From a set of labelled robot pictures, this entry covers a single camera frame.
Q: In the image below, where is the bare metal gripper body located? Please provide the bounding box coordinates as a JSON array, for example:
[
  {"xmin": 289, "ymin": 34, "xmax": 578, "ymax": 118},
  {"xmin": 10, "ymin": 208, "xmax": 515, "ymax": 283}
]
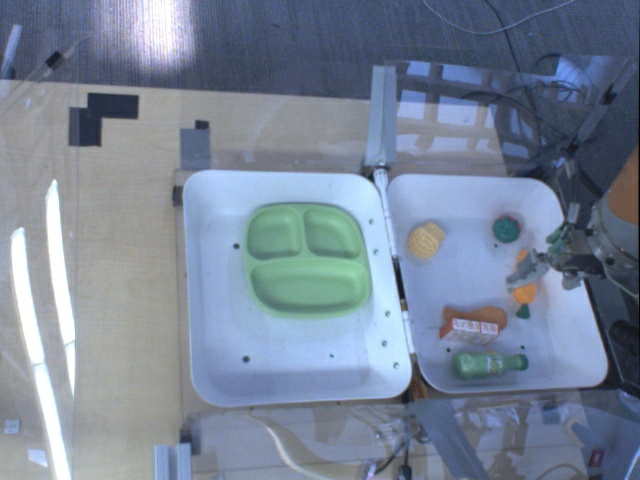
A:
[{"xmin": 547, "ymin": 231, "xmax": 607, "ymax": 290}]

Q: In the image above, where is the orange carrot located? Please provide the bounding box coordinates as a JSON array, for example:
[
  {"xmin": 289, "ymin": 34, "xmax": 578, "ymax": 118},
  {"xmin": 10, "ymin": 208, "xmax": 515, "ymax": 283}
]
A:
[{"xmin": 512, "ymin": 248, "xmax": 539, "ymax": 321}]

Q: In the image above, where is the green broccoli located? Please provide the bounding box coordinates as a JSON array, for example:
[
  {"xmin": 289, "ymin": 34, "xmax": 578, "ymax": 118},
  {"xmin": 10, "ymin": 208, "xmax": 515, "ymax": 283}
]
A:
[{"xmin": 491, "ymin": 213, "xmax": 523, "ymax": 244}]

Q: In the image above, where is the white plastic tray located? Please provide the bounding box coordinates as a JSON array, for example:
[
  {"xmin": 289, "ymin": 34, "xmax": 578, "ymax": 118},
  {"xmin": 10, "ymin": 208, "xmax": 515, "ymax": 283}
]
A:
[
  {"xmin": 181, "ymin": 169, "xmax": 414, "ymax": 409},
  {"xmin": 387, "ymin": 173, "xmax": 610, "ymax": 396}
]

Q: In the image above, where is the red and white carton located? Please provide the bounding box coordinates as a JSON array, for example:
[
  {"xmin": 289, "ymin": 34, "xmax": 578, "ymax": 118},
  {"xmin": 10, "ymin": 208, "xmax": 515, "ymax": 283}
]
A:
[{"xmin": 438, "ymin": 317, "xmax": 502, "ymax": 347}]

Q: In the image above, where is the green plastic bottle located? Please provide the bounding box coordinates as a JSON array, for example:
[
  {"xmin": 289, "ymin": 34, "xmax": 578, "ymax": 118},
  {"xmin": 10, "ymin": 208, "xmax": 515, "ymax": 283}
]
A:
[{"xmin": 450, "ymin": 350, "xmax": 530, "ymax": 382}]

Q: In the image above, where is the yellow corn cob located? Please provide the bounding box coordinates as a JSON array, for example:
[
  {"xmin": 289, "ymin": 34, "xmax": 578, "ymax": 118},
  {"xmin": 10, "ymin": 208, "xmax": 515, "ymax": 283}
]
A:
[{"xmin": 406, "ymin": 221, "xmax": 447, "ymax": 261}]

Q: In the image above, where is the thin black and white rod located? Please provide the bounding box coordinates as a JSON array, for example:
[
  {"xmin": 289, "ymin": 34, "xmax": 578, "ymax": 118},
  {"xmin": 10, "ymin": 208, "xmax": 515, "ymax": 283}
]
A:
[{"xmin": 373, "ymin": 167, "xmax": 417, "ymax": 355}]

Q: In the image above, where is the green divided plate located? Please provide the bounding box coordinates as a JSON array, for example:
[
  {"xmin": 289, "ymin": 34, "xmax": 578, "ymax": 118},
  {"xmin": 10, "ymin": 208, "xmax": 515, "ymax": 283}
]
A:
[{"xmin": 243, "ymin": 202, "xmax": 374, "ymax": 320}]

